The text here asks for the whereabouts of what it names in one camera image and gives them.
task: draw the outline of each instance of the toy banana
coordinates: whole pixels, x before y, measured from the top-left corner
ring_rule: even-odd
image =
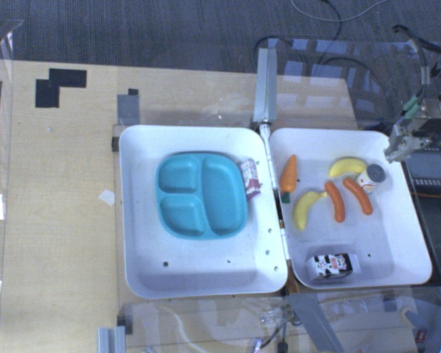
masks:
[[[359,158],[343,158],[341,160],[337,160],[331,167],[328,172],[329,177],[338,177],[343,173],[348,173],[350,171],[354,173],[362,173],[366,170],[366,163]]]
[[[305,193],[297,203],[295,203],[294,210],[292,211],[295,225],[304,230],[307,224],[307,214],[310,207],[322,197],[326,197],[326,192],[314,192],[309,191]]]

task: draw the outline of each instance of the toy sausage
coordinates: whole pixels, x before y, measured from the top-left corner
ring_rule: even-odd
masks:
[[[365,215],[372,215],[374,211],[373,206],[370,203],[369,197],[367,197],[366,193],[362,190],[362,188],[359,187],[359,185],[350,178],[346,178],[345,180],[343,180],[343,185],[348,190],[350,190],[353,193],[353,195],[358,199],[359,204],[361,205],[362,208],[362,212]]]
[[[338,188],[336,188],[333,182],[325,183],[325,190],[328,192],[328,195],[331,197],[331,201],[333,202],[333,206],[335,209],[335,221],[343,222],[345,220],[345,203],[343,202],[343,198],[341,193],[339,193]]]

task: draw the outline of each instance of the gray carpet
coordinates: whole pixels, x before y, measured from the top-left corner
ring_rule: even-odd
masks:
[[[295,0],[335,18],[319,0]],[[331,0],[342,17],[378,0]],[[301,15],[289,0],[0,0],[20,18],[15,58],[218,71],[254,71],[255,42],[270,34],[332,38],[338,24]],[[441,43],[441,0],[392,0],[344,23],[340,39],[396,41],[393,24]]]

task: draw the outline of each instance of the gray lid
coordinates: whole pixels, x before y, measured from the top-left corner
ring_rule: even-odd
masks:
[[[369,165],[366,169],[367,176],[376,183],[381,183],[385,180],[385,173],[381,166],[373,163]]]

